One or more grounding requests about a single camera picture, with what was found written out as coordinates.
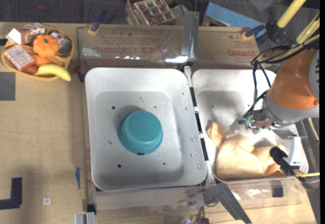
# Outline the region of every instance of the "wooden surface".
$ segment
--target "wooden surface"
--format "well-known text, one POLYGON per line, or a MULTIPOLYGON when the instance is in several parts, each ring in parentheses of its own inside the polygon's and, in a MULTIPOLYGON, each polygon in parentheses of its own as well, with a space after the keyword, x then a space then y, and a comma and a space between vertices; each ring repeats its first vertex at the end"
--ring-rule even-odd
MULTIPOLYGON (((1 22, 0 37, 3 38, 18 24, 1 22)), ((77 27, 84 26, 49 25, 65 31, 76 43, 77 27)), ((23 182, 22 205, 18 209, 0 210, 1 224, 68 224, 74 222, 75 213, 85 210, 88 189, 82 97, 84 84, 73 72, 79 64, 77 53, 75 50, 68 68, 72 74, 71 82, 60 79, 42 82, 16 75, 15 101, 0 101, 0 199, 10 197, 11 178, 22 177, 23 182), (78 189, 75 177, 77 167, 81 170, 81 189, 78 189), (42 197, 48 196, 52 204, 42 205, 42 197)), ((0 72, 9 70, 0 63, 0 72)), ((246 213, 253 223, 316 223, 307 194, 299 187, 297 193, 301 202, 298 204, 247 209, 246 213)), ((206 216, 210 218, 210 223, 232 220, 227 212, 207 213, 206 216)), ((145 222, 133 220, 128 223, 145 222)))

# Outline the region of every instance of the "gray square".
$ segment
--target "gray square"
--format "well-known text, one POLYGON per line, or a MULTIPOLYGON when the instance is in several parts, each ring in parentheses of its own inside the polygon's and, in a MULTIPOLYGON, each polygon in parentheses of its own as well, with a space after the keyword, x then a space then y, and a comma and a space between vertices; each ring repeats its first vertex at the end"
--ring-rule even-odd
POLYGON ((0 101, 16 100, 16 73, 0 72, 0 101))

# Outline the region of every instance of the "stuffed animal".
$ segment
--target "stuffed animal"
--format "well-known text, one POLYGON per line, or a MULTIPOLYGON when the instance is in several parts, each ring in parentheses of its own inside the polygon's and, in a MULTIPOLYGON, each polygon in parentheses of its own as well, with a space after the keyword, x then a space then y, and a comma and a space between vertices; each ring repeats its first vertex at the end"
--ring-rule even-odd
MULTIPOLYGON (((213 122, 208 135, 219 148, 215 173, 220 180, 253 179, 284 176, 270 156, 273 146, 255 148, 246 136, 226 138, 226 128, 213 122)), ((284 152, 285 147, 278 146, 284 152)))

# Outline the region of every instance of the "white tray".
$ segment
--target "white tray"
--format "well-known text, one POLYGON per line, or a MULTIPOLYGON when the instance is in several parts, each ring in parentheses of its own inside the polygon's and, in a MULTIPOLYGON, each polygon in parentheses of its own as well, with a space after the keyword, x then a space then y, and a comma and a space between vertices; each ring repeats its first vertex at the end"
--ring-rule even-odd
POLYGON ((173 69, 95 68, 85 77, 91 173, 113 191, 190 186, 206 168, 187 78, 173 69), (146 110, 162 124, 163 139, 151 154, 126 150, 117 129, 130 113, 146 110))
MULTIPOLYGON (((275 74, 266 71, 273 82, 275 74)), ((268 84, 261 70, 256 72, 258 94, 267 90, 268 84)), ((207 130, 211 122, 215 121, 219 125, 229 127, 235 119, 240 118, 253 103, 254 82, 252 70, 198 70, 192 76, 194 92, 198 109, 200 111, 200 121, 205 136, 208 156, 212 163, 212 169, 215 169, 215 159, 218 149, 209 138, 207 130)), ((257 104, 256 109, 261 108, 261 102, 257 104)), ((287 127, 293 134, 298 135, 295 125, 287 127)), ((250 140, 251 145, 262 147, 266 145, 283 145, 289 153, 289 140, 281 139, 273 131, 262 130, 255 135, 252 131, 244 133, 250 140)), ((308 172, 308 161, 306 155, 301 149, 300 171, 308 172)), ((261 181, 267 178, 249 179, 251 181, 261 181)), ((241 182, 246 180, 234 180, 223 182, 241 182)))

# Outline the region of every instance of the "teal bowl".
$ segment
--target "teal bowl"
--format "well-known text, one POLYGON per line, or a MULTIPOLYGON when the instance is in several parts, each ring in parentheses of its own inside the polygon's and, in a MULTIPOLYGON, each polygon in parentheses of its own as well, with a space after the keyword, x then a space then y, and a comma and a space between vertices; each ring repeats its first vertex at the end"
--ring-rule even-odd
POLYGON ((155 152, 163 141, 163 128, 159 119, 147 111, 136 111, 128 115, 118 130, 122 145, 135 154, 155 152))

